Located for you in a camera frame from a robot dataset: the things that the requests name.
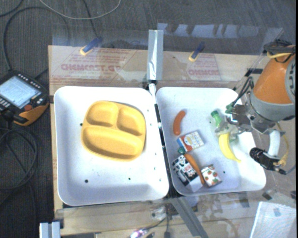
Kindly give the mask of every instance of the divided food tray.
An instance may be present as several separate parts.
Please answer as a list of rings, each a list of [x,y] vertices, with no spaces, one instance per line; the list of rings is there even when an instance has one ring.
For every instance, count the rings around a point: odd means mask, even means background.
[[[97,101],[87,110],[81,142],[91,153],[121,161],[137,158],[143,151],[146,121],[142,113],[125,104]]]

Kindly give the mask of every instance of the toy banana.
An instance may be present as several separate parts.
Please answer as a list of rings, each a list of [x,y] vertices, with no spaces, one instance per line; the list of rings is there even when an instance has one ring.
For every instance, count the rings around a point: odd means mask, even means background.
[[[225,157],[231,160],[240,162],[237,157],[235,157],[230,145],[229,145],[229,133],[219,135],[219,145],[220,149]]]

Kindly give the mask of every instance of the small carton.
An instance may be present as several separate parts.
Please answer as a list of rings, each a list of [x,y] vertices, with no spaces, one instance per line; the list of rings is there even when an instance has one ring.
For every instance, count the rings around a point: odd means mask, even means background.
[[[208,165],[201,169],[202,176],[204,181],[209,187],[217,185],[222,182],[221,178],[219,177],[218,172],[215,170],[213,164]]]
[[[201,139],[199,133],[197,131],[191,132],[189,134],[180,136],[177,139],[180,147],[183,147],[186,152],[189,152],[193,149],[196,149],[202,145],[204,145],[203,140]]]

